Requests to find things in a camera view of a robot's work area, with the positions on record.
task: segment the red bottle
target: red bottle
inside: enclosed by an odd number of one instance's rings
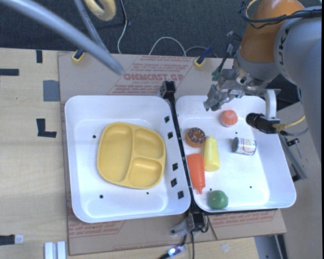
[[[201,153],[193,153],[188,155],[186,160],[188,170],[190,171],[192,187],[201,194],[202,189],[205,187],[204,157]]]

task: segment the gray tube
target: gray tube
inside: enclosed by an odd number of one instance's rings
[[[95,41],[98,45],[100,45],[104,50],[108,51],[107,47],[104,45],[101,37],[99,36],[96,28],[93,26],[91,19],[86,12],[86,8],[83,5],[82,0],[73,0],[73,1],[77,7],[80,17],[82,18],[83,23],[87,31],[89,32],[89,35],[92,38],[92,40]]]
[[[98,44],[73,27],[70,23],[60,18],[33,0],[0,0],[0,3],[13,10],[37,21],[39,24],[58,33],[60,36],[73,43],[78,48],[92,54],[116,74],[124,74],[123,67]]]

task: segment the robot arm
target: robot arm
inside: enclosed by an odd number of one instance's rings
[[[247,94],[268,97],[271,90],[266,87],[282,74],[301,90],[306,121],[321,159],[321,7],[305,9],[297,0],[261,0],[249,18],[248,8],[256,1],[242,5],[241,14],[249,25],[234,54],[233,68],[219,66],[212,73],[217,85],[211,86],[204,107],[215,111]],[[269,124],[269,117],[263,118]]]

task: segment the yellow plate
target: yellow plate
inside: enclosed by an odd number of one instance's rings
[[[115,122],[105,127],[97,152],[97,169],[111,183],[148,189],[157,185],[164,172],[166,148],[155,131]]]

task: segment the white tray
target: white tray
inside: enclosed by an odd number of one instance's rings
[[[75,96],[65,105],[65,121],[72,208],[80,220],[95,223],[165,216],[182,214],[189,208],[191,197],[183,161],[170,107],[164,99]],[[144,126],[164,139],[165,171],[155,187],[117,186],[98,174],[96,158],[100,136],[107,125],[117,121]]]
[[[196,204],[206,212],[245,211],[285,208],[293,205],[296,192],[284,152],[276,134],[265,134],[246,123],[249,113],[265,114],[265,101],[259,97],[243,96],[223,105],[222,109],[205,111],[206,96],[184,96],[177,100],[179,126],[186,156],[203,153],[204,147],[193,148],[185,142],[185,133],[191,127],[201,128],[207,136],[217,140],[220,169],[205,172],[205,188],[202,194],[193,191]],[[234,110],[238,123],[232,127],[221,124],[225,110]],[[235,137],[256,141],[254,155],[233,153]],[[228,206],[212,209],[208,206],[208,194],[222,190],[228,196]]]

